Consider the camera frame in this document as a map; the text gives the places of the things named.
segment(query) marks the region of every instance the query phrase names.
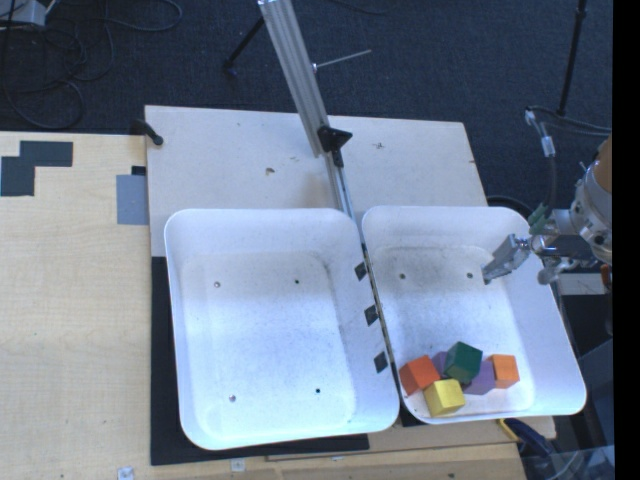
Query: dark background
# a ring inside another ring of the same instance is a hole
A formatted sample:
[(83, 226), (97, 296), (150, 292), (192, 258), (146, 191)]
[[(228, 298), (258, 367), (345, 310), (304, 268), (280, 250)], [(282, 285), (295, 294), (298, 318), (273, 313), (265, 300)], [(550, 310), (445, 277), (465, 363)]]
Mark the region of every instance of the dark background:
[[(579, 0), (291, 1), (312, 62), (372, 50), (319, 70), (329, 115), (462, 122), (487, 196), (544, 199), (547, 164), (524, 110), (561, 106)], [(611, 128), (613, 0), (586, 11), (563, 110)], [(236, 76), (223, 69), (260, 16), (256, 0), (61, 0), (44, 29), (0, 31), (0, 129), (122, 134), (145, 105), (296, 112), (265, 27)], [(568, 208), (605, 137), (552, 135), (556, 207)], [(606, 339), (593, 325), (595, 343), (577, 332), (579, 354)]]

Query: wooden surface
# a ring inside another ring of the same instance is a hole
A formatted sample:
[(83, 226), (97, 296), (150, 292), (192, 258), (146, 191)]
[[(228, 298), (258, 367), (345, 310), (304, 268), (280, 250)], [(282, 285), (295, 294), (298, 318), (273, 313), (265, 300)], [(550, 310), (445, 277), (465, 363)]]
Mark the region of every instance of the wooden surface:
[[(35, 196), (0, 197), (0, 464), (6, 478), (525, 478), (492, 421), (392, 427), (367, 453), (149, 465), (149, 226), (118, 225), (116, 176), (145, 165), (139, 136), (0, 133), (73, 141), (73, 166), (37, 167)], [(551, 418), (528, 421), (553, 437)]]

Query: orange block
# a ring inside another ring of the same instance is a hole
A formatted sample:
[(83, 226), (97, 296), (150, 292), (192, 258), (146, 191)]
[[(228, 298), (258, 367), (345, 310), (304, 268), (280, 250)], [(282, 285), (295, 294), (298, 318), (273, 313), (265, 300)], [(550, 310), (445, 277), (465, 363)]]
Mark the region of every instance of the orange block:
[(487, 361), (493, 363), (493, 371), (496, 375), (496, 388), (506, 389), (520, 380), (518, 364), (515, 356), (511, 354), (493, 354)]
[(437, 380), (440, 380), (440, 374), (429, 356), (409, 361), (400, 368), (400, 382), (402, 382), (402, 387), (407, 395), (411, 395), (419, 389), (428, 388)]

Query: green block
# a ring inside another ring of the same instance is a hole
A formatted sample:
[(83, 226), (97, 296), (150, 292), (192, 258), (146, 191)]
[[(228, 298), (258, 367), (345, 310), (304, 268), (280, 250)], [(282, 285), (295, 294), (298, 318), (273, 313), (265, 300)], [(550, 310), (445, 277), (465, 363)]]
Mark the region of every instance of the green block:
[(459, 341), (447, 351), (444, 373), (462, 384), (471, 382), (480, 373), (482, 350)]

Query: gray tape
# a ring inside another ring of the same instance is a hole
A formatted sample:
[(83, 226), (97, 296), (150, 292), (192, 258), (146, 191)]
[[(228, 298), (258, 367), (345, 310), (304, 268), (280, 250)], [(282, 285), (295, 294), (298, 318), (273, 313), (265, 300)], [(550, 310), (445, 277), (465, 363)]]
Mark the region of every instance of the gray tape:
[(147, 177), (131, 174), (116, 176), (118, 224), (149, 224)]

